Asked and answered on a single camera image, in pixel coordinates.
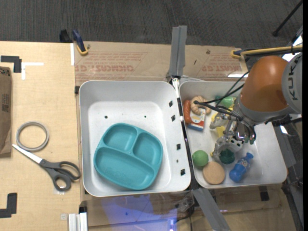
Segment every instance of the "wooden table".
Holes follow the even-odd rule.
[[[112,43],[114,48],[117,45],[120,48],[123,46]],[[28,63],[43,63],[43,66],[27,66],[25,80],[21,79],[20,73],[13,73],[12,142],[15,143],[19,126],[36,120],[46,125],[50,140],[43,150],[35,154],[49,161],[66,160],[78,164],[77,97],[70,49],[70,44],[66,43],[0,42],[1,55],[19,56]],[[196,51],[200,48],[191,46],[190,49]],[[0,65],[13,70],[13,64]],[[39,145],[44,140],[44,134],[39,128],[27,128],[21,140],[25,145]],[[14,192],[17,193],[17,213],[12,214],[11,218],[0,218],[0,230],[66,231],[67,214],[78,213],[81,199],[85,199],[82,189],[80,180],[65,193],[56,191],[47,172],[12,149],[10,157],[0,158],[0,209],[6,208],[7,195]],[[250,206],[247,206],[247,201],[241,204],[241,199],[245,194],[255,196],[255,189],[249,188],[240,195],[240,190],[237,194],[234,191],[217,192],[218,203],[223,208],[234,210],[224,215],[232,230],[295,230],[288,202],[280,186],[269,186],[272,202],[262,203],[256,199],[249,202]],[[189,218],[179,221],[178,230],[187,230],[189,221]],[[198,210],[192,222],[194,231],[211,230]],[[151,230],[145,227],[147,224],[142,225],[144,230]],[[136,223],[129,226],[118,225],[116,229],[91,227],[89,230],[140,229]]]

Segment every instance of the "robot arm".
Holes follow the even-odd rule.
[[[234,102],[233,114],[218,113],[210,128],[228,120],[223,136],[212,156],[218,160],[221,151],[238,151],[244,142],[254,143],[254,126],[279,120],[288,114],[302,114],[302,53],[290,62],[278,56],[265,56],[252,67],[241,93]]]

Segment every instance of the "blue bottle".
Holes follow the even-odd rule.
[[[254,156],[251,153],[247,152],[245,157],[242,157],[237,161],[233,170],[231,170],[229,173],[229,177],[232,181],[239,182],[242,179],[243,175],[250,168],[250,160],[253,157]]]

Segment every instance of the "teal divided plate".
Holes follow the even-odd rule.
[[[163,146],[153,134],[126,123],[117,123],[102,136],[94,167],[105,179],[128,189],[143,190],[155,180]]]

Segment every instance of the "gray ring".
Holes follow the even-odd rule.
[[[38,147],[35,147],[35,148],[26,147],[23,144],[21,144],[21,142],[19,140],[19,136],[20,136],[21,131],[24,128],[29,127],[29,126],[38,126],[38,127],[42,128],[44,130],[45,134],[46,134],[45,141],[43,142],[43,144],[41,144]],[[43,124],[41,124],[40,122],[37,122],[37,121],[29,121],[29,122],[24,123],[23,125],[21,125],[19,127],[19,129],[17,130],[17,133],[16,133],[16,143],[17,143],[17,145],[19,147],[25,149],[26,151],[30,151],[30,152],[36,152],[36,151],[43,149],[47,145],[48,140],[49,140],[49,132],[48,132],[47,128]]]

